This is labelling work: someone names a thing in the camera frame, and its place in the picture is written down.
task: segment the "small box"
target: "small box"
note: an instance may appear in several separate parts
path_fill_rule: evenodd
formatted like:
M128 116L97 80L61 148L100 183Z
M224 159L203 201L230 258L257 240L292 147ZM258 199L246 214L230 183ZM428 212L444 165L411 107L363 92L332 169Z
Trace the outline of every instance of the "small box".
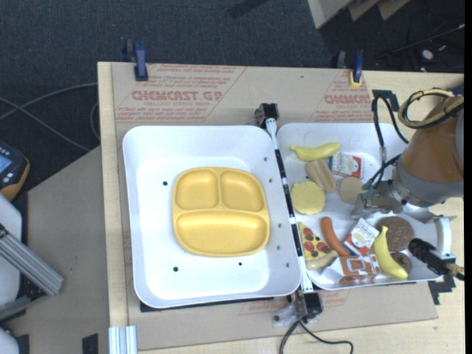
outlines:
M343 244L352 254L367 256L375 238L380 232L365 219L360 218Z
M369 254L337 257L322 275L339 285L356 285L373 282L380 272L377 256Z
M328 166L337 176L362 178L364 174L362 158L341 152L336 152L330 157Z

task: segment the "orange object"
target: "orange object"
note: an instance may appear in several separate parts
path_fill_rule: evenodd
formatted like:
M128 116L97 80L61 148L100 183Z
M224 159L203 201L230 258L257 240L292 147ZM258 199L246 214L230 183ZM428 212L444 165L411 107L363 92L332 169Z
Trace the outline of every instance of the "orange object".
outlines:
M333 229L333 222L328 216L322 218L322 232L327 244L330 246L330 248L334 249L339 254L339 256L351 255L349 249L347 249L336 237Z

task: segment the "yellow bowl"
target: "yellow bowl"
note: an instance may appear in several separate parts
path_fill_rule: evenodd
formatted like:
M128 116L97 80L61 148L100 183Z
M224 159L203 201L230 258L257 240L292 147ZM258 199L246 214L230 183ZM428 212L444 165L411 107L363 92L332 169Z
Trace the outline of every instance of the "yellow bowl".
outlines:
M266 195L250 173L199 167L181 173L173 188L173 226L189 252L231 257L253 254L270 232Z

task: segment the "black floor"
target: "black floor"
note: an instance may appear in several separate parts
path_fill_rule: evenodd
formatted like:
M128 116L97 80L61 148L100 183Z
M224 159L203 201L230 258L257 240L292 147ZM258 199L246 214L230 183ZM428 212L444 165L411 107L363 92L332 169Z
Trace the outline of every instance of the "black floor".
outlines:
M26 107L83 148L10 103L96 83L97 62L121 61L126 38L145 44L149 62L326 68L361 50L364 69L464 72L465 0L413 0L386 21L377 7L356 22L344 10L320 30L307 0L0 0L0 12L0 140L31 162L24 191L98 146L97 90ZM434 62L418 57L425 48Z

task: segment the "white tray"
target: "white tray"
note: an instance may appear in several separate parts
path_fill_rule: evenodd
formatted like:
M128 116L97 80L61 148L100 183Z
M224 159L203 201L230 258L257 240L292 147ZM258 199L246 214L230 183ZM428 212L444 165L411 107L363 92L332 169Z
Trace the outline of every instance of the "white tray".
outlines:
M392 125L381 124L383 140L385 142L387 160L402 153L406 144L395 133ZM362 181L367 181L381 166L379 144L375 127L372 123L290 123L283 125L277 132L280 154L285 166L289 187L294 183L307 181L305 172L305 162L296 157L295 152L290 149L292 144L300 147L318 147L328 142L341 143L342 153L358 156L364 159L364 177ZM385 170L383 179L387 180L391 176L391 167ZM342 176L334 176L336 180L336 191L326 195L324 209L315 215L303 215L295 212L298 222L312 228L320 237L322 236L319 221L323 216L329 216L333 220L333 228L336 236L343 240L348 232L354 227L356 220L352 218L353 205L344 202L339 193L338 187ZM385 216L375 213L366 220L375 225L376 222ZM433 246L437 242L436 226L433 223L423 224L410 218L407 215L396 215L406 219L413 227L414 236L423 239ZM374 285L393 284L399 282L416 282L419 280L435 280L437 274L426 267L426 264L412 257L408 250L403 251L412 261L412 271L407 281L398 281L385 274L379 274L375 278ZM320 288L326 290L336 290L346 288L339 286L321 275L320 270L309 270L308 276L311 281ZM348 287L365 287L366 285L353 285Z
M301 275L270 136L241 126L140 126L123 139L134 287L152 308L288 295ZM232 167L262 184L271 222L266 246L242 257L185 251L173 232L172 191L184 170Z

